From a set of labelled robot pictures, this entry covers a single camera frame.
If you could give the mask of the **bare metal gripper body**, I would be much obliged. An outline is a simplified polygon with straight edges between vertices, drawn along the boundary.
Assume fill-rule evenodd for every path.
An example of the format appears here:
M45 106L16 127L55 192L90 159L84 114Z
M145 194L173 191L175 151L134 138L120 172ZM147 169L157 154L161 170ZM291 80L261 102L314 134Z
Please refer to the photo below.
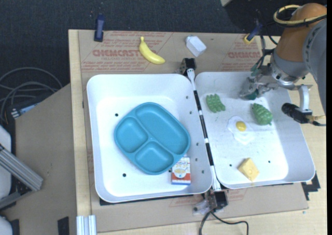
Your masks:
M298 80L299 77L291 76L275 65L262 65L260 67L254 65L246 81L254 85L254 94L257 94L256 89L258 86L267 86L271 90L275 90L278 87L293 90Z

